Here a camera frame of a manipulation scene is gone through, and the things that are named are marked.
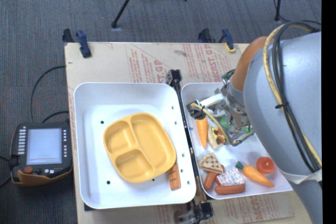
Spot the black block with thin wires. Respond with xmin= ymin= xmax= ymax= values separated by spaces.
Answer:
xmin=177 ymin=201 xmax=214 ymax=224
xmin=165 ymin=69 xmax=183 ymax=85

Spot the brown sausage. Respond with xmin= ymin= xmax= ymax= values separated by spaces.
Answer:
xmin=202 ymin=164 xmax=226 ymax=191
xmin=214 ymin=183 xmax=246 ymax=196

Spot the red tomato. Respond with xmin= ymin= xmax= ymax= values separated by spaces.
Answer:
xmin=256 ymin=156 xmax=276 ymax=175

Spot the beige waffle sandwich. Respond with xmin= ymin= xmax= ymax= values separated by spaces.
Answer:
xmin=197 ymin=152 xmax=225 ymax=175

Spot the white plastic tray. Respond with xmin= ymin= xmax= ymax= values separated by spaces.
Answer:
xmin=181 ymin=82 xmax=294 ymax=200
xmin=73 ymin=82 xmax=197 ymax=210

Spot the yellow divided plate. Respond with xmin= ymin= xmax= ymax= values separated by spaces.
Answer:
xmin=102 ymin=112 xmax=177 ymax=184

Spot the brown cardboard board red print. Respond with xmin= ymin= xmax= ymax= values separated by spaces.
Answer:
xmin=64 ymin=42 xmax=295 ymax=224

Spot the pizza slice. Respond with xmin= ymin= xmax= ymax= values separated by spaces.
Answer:
xmin=207 ymin=125 xmax=227 ymax=151

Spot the black cylinder on white bracket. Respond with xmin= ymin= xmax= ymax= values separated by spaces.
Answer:
xmin=186 ymin=93 xmax=227 ymax=120

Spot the orange carrot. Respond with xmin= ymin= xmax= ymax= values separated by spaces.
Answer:
xmin=235 ymin=161 xmax=275 ymax=188
xmin=195 ymin=116 xmax=209 ymax=149

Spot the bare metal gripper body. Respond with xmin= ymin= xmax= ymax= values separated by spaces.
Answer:
xmin=219 ymin=86 xmax=250 ymax=130

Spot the green toy vegetable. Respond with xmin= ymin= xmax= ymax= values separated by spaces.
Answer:
xmin=216 ymin=114 xmax=233 ymax=130

